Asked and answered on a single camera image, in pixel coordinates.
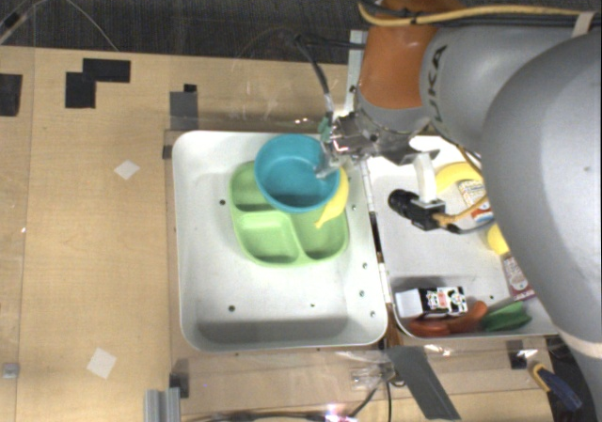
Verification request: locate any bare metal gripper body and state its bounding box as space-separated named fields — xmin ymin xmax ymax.
xmin=327 ymin=110 xmax=419 ymax=165

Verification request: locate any yellow banana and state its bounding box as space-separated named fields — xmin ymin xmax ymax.
xmin=313 ymin=167 xmax=351 ymax=230
xmin=434 ymin=161 xmax=485 ymax=196

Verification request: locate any green divided plate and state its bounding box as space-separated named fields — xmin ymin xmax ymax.
xmin=229 ymin=160 xmax=352 ymax=268

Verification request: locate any black and white carton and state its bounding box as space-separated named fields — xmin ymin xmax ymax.
xmin=394 ymin=285 xmax=469 ymax=320

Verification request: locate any maroon and white packet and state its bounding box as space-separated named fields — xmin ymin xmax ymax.
xmin=501 ymin=255 xmax=538 ymax=303

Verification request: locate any black cylinder on white bracket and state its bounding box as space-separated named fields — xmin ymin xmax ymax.
xmin=388 ymin=151 xmax=448 ymax=232

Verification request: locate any thin black and white rod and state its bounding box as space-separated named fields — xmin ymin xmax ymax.
xmin=360 ymin=164 xmax=392 ymax=305

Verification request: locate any green toy vegetable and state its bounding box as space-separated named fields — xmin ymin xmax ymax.
xmin=478 ymin=301 xmax=533 ymax=334

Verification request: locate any blue bowl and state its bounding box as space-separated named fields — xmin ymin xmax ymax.
xmin=254 ymin=133 xmax=342 ymax=216

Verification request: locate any yellow round toy fruit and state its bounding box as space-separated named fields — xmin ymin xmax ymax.
xmin=485 ymin=224 xmax=512 ymax=257

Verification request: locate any red sausage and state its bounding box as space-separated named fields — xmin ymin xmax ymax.
xmin=445 ymin=300 xmax=491 ymax=335

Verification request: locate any white carton with red print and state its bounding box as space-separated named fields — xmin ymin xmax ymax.
xmin=457 ymin=179 xmax=496 ymax=227

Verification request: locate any white plastic tray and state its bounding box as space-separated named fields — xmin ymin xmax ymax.
xmin=364 ymin=133 xmax=565 ymax=341
xmin=170 ymin=129 xmax=389 ymax=353

